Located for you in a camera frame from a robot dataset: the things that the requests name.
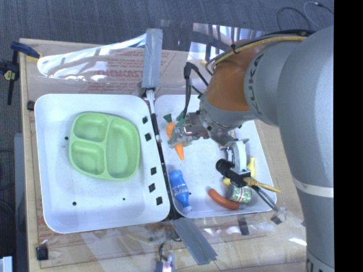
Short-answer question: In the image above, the small green and white can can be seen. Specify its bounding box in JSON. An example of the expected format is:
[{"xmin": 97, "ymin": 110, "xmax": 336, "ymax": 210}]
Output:
[{"xmin": 225, "ymin": 184, "xmax": 253, "ymax": 205}]

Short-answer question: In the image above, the green divided plate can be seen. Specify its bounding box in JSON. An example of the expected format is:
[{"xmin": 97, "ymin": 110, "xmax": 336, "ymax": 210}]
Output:
[{"xmin": 68, "ymin": 111, "xmax": 142, "ymax": 181}]

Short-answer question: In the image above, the orange sausage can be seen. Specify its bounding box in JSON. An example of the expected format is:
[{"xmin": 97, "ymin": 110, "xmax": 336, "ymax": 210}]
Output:
[{"xmin": 208, "ymin": 188, "xmax": 240, "ymax": 211}]

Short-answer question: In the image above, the black cylinder on white bracket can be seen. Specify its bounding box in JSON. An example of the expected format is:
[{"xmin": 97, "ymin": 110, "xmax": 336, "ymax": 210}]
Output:
[{"xmin": 215, "ymin": 139, "xmax": 252, "ymax": 188}]

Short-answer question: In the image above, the orange carrot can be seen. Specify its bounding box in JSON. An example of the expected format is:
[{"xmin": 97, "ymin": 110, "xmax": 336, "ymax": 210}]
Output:
[{"xmin": 163, "ymin": 113, "xmax": 185, "ymax": 162}]

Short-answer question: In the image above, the brown cardboard board, red print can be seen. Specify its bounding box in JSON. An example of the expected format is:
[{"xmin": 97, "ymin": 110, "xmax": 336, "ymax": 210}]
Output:
[{"xmin": 19, "ymin": 38, "xmax": 307, "ymax": 269}]

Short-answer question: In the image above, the blue plastic bottle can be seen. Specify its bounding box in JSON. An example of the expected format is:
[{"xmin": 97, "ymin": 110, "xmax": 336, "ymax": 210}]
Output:
[{"xmin": 168, "ymin": 169, "xmax": 193, "ymax": 214}]

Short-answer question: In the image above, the white plastic tray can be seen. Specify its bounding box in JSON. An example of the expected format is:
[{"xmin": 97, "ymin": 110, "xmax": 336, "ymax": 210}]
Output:
[
  {"xmin": 33, "ymin": 93, "xmax": 171, "ymax": 235},
  {"xmin": 154, "ymin": 94, "xmax": 277, "ymax": 219}
]

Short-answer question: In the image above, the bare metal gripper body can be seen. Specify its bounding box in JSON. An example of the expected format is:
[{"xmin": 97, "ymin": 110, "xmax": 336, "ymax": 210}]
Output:
[{"xmin": 177, "ymin": 111, "xmax": 237, "ymax": 147}]

